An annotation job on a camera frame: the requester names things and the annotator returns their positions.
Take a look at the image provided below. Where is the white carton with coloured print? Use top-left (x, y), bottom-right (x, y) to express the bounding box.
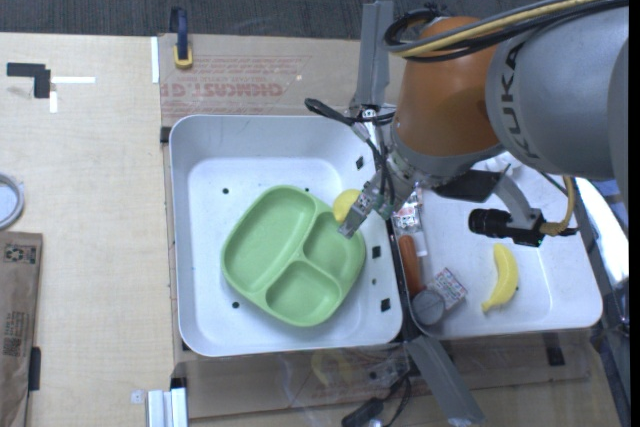
top-left (427, 267), bottom-right (470, 312)

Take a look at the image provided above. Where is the clear packet with red print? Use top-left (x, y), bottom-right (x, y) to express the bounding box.
top-left (391, 192), bottom-right (424, 232)

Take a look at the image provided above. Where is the orange sausage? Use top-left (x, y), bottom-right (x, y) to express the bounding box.
top-left (398, 234), bottom-right (424, 299)

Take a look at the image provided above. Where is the brown cardboard board red print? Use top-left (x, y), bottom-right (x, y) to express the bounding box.
top-left (157, 33), bottom-right (609, 420)

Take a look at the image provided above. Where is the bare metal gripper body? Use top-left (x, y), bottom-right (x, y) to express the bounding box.
top-left (367, 162), bottom-right (421, 217)

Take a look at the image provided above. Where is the white plastic tray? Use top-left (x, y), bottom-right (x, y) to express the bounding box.
top-left (387, 153), bottom-right (605, 341)
top-left (168, 114), bottom-right (404, 358)

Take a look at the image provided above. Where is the small yellow banana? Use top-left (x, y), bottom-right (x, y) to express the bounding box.
top-left (332, 188), bottom-right (362, 224)

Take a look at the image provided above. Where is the green divided plate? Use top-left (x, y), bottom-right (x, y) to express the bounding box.
top-left (220, 184), bottom-right (368, 328)

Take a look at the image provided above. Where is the brown paper bag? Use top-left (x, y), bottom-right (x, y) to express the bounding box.
top-left (0, 231), bottom-right (44, 427)

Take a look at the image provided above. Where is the small silver can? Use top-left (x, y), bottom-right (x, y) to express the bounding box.
top-left (410, 288), bottom-right (446, 327)

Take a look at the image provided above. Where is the black cylinder on white bracket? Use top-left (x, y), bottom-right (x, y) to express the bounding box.
top-left (468, 167), bottom-right (547, 248)

